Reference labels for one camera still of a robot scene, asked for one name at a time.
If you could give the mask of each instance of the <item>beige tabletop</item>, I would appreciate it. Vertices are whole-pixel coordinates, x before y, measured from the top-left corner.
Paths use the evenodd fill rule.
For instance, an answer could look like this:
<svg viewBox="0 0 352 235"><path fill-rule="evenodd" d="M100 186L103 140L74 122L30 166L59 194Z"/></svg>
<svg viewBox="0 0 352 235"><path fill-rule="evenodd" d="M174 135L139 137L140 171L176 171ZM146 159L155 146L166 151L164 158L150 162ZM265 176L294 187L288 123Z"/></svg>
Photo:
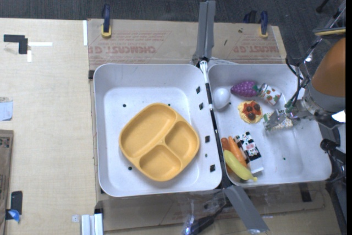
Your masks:
<svg viewBox="0 0 352 235"><path fill-rule="evenodd" d="M2 37L25 35L32 45L28 58L18 54L18 43L0 40L0 96L14 105L12 120L0 122L0 129L14 131L9 192L23 192L20 222L7 221L5 233L80 234L77 217L93 214L97 201L84 21L0 19L0 28ZM266 215L267 234L338 234L322 187L314 186L318 205ZM106 234L180 234L181 227ZM239 218L231 218L217 220L203 234L248 233Z"/></svg>

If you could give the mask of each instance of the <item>yellow clamp pad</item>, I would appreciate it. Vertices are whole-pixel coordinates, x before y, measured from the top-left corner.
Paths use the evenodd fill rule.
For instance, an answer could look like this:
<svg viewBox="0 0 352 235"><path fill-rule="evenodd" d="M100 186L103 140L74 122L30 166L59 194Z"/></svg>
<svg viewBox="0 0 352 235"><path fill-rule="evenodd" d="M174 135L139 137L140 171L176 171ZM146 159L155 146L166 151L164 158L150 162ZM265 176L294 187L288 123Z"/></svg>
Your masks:
<svg viewBox="0 0 352 235"><path fill-rule="evenodd" d="M104 25L101 25L101 36L105 38L111 37L111 26L109 26L108 32L104 32Z"/></svg>
<svg viewBox="0 0 352 235"><path fill-rule="evenodd" d="M265 34L262 34L262 27L260 26L258 29L258 33L260 37L263 37L264 39L266 39L268 37L268 32L266 32Z"/></svg>

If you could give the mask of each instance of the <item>white egg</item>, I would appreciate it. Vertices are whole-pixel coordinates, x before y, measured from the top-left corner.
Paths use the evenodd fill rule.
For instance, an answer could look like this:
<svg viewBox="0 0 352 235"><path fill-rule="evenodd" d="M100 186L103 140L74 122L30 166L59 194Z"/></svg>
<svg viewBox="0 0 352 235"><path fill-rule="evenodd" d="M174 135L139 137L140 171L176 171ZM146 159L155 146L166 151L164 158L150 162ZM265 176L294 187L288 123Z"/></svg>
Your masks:
<svg viewBox="0 0 352 235"><path fill-rule="evenodd" d="M218 88L213 96L213 104L215 109L222 109L230 102L230 91L226 88Z"/></svg>

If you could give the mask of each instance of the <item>grape bunch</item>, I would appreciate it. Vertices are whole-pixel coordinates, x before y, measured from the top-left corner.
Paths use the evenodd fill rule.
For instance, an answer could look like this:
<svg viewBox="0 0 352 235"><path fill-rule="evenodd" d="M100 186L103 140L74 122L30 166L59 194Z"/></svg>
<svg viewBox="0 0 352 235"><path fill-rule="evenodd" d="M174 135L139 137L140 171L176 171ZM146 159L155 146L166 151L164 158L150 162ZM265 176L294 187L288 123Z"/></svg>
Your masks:
<svg viewBox="0 0 352 235"><path fill-rule="evenodd" d="M231 93L243 97L254 97L258 95L258 87L252 80L245 80L231 87Z"/></svg>

